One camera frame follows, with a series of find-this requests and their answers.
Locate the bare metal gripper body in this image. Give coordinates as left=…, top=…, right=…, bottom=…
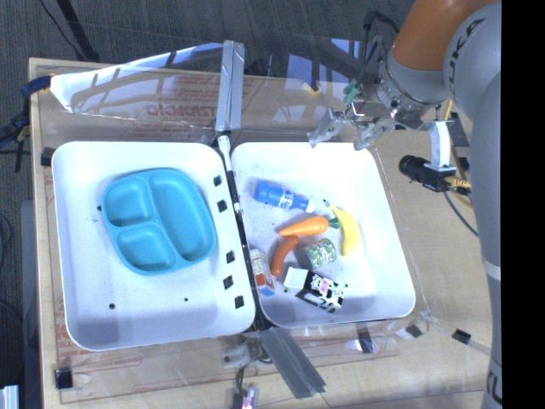
left=343, top=73, right=430, bottom=138

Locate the white plastic tray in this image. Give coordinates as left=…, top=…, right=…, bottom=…
left=230, top=141, right=416, bottom=329
left=50, top=140, right=257, bottom=352

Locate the blue bottle white label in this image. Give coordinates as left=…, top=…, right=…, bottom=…
left=254, top=180, right=315, bottom=214

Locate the yellow banana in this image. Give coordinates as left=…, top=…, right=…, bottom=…
left=326, top=204, right=361, bottom=258

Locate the orange carrot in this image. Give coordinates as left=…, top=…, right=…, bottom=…
left=278, top=215, right=341, bottom=238

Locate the green pea can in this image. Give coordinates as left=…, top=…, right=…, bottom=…
left=303, top=238, right=338, bottom=270

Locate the orange sausage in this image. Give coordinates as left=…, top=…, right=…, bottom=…
left=270, top=234, right=301, bottom=277

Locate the orange and white carton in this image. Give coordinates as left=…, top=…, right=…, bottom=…
left=249, top=248, right=276, bottom=297

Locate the brown cardboard board red print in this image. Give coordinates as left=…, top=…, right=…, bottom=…
left=35, top=65, right=429, bottom=404

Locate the black and white cow carton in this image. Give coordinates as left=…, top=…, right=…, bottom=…
left=283, top=266, right=347, bottom=314

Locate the blue divided plate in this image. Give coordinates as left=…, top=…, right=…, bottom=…
left=100, top=167, right=218, bottom=276

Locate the black cylinder on white bracket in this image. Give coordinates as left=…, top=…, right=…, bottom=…
left=399, top=119, right=457, bottom=193

